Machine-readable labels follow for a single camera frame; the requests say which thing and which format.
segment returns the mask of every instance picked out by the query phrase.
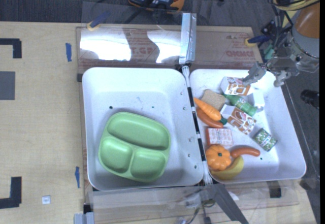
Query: green plate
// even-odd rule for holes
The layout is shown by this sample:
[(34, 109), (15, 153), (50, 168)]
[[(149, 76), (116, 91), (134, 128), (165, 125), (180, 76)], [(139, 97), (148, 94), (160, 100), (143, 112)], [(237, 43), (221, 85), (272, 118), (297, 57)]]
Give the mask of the green plate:
[(119, 112), (104, 128), (98, 157), (101, 165), (118, 176), (152, 182), (165, 170), (171, 146), (167, 128), (150, 118)]

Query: white plastic tray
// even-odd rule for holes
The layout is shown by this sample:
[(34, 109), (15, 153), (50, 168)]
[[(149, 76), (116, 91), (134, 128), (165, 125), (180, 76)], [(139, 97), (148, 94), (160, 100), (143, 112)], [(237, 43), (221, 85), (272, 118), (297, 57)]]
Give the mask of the white plastic tray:
[[(98, 190), (190, 186), (203, 178), (185, 78), (172, 69), (91, 68), (82, 78), (88, 178)], [(131, 112), (162, 123), (171, 134), (170, 156), (163, 175), (141, 183), (106, 171), (98, 159), (107, 120)]]
[[(201, 98), (206, 89), (222, 93), (220, 83), (223, 77), (244, 78), (248, 75), (246, 70), (195, 70), (190, 75), (190, 84), (193, 97)], [(239, 132), (230, 124), (233, 134), (234, 146), (248, 145), (261, 151), (256, 158), (251, 155), (243, 155), (244, 169), (232, 180), (221, 183), (245, 183), (258, 181), (271, 181), (283, 179), (298, 179), (306, 172), (306, 162), (301, 151), (296, 131), (294, 129), (287, 105), (280, 87), (274, 87), (275, 77), (267, 72), (266, 75), (252, 87), (263, 92), (265, 109), (254, 115), (257, 123), (278, 140), (275, 146), (269, 151), (264, 151), (255, 141), (247, 135)], [(199, 128), (201, 137), (206, 146), (205, 128), (207, 127), (200, 120)]]

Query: sausage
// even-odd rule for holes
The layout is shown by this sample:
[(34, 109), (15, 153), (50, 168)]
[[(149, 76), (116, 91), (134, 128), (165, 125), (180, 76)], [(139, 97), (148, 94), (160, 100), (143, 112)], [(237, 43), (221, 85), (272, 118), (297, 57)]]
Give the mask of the sausage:
[(243, 154), (259, 156), (261, 154), (261, 152), (258, 149), (255, 149), (253, 147), (240, 147), (240, 148), (236, 148), (235, 150), (230, 152), (230, 155), (233, 158), (237, 158), (238, 156), (243, 155)]
[(213, 120), (210, 118), (206, 113), (203, 112), (201, 108), (197, 108), (197, 115), (198, 118), (205, 124), (207, 124), (209, 127), (215, 128), (215, 129), (221, 129), (223, 128), (223, 124), (219, 121)]

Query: green bottle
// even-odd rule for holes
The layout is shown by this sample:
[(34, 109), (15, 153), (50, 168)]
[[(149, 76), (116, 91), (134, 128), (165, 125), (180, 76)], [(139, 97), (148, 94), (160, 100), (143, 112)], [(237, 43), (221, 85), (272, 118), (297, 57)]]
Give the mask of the green bottle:
[(227, 95), (224, 96), (230, 101), (230, 103), (239, 108), (240, 110), (244, 111), (246, 114), (253, 116), (257, 111), (257, 107), (252, 106), (249, 104), (244, 98), (238, 95)]

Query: green can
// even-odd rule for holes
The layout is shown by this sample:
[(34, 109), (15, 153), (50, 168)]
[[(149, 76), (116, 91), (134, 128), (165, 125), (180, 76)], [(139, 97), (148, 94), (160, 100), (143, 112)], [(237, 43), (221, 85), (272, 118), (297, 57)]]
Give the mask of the green can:
[(259, 144), (265, 151), (270, 151), (278, 140), (272, 137), (265, 129), (260, 129), (253, 137), (254, 141)]

